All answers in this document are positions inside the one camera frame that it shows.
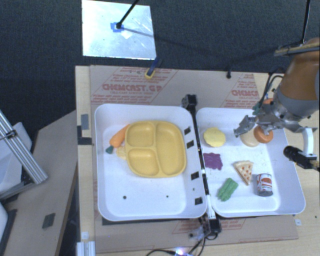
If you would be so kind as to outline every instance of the yellow plate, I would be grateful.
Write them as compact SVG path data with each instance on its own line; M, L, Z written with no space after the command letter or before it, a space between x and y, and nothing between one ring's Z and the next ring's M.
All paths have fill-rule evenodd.
M173 177L187 164L181 131L166 121L132 123L125 133L125 153L130 169L143 177Z

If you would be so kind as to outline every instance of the toy pizza slice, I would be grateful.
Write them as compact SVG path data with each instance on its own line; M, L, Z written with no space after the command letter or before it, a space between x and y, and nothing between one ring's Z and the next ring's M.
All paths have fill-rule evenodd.
M249 185L251 182L253 164L254 163L250 161L238 161L233 164L246 185Z

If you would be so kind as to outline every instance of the can label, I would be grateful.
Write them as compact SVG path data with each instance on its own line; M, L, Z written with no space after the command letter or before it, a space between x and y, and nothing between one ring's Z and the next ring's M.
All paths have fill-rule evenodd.
M268 173L261 173L256 176L256 189L258 196L269 197L273 194L272 179Z

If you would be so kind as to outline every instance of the dark gray carpet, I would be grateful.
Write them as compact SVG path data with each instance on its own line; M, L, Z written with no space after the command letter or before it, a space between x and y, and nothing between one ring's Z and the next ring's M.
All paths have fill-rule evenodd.
M109 1L132 3L130 0ZM141 0L149 5L162 68L268 72L299 41L305 0ZM80 0L0 1L0 109L29 135L76 108L75 66L147 67L151 61L82 56ZM306 39L319 37L312 0Z

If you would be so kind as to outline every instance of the carrot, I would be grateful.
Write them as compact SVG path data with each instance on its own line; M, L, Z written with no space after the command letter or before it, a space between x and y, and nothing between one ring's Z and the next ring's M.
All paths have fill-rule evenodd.
M125 140L126 137L126 130L128 129L130 124L123 127L121 130L119 130L115 135L112 136L112 138L109 140L110 147L108 147L105 151L109 154L112 153L114 148L120 147L122 142Z

